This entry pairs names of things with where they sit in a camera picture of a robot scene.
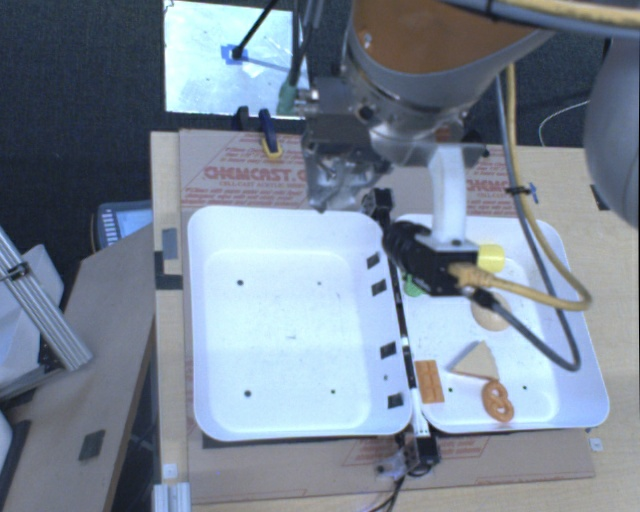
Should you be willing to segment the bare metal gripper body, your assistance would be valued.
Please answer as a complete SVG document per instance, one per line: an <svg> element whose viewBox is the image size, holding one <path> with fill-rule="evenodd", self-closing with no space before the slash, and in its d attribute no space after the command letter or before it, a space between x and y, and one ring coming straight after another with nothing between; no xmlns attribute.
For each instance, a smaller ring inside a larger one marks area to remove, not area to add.
<svg viewBox="0 0 640 512"><path fill-rule="evenodd" d="M435 139L441 107L422 75L320 78L302 138L308 168L387 168Z"/></svg>

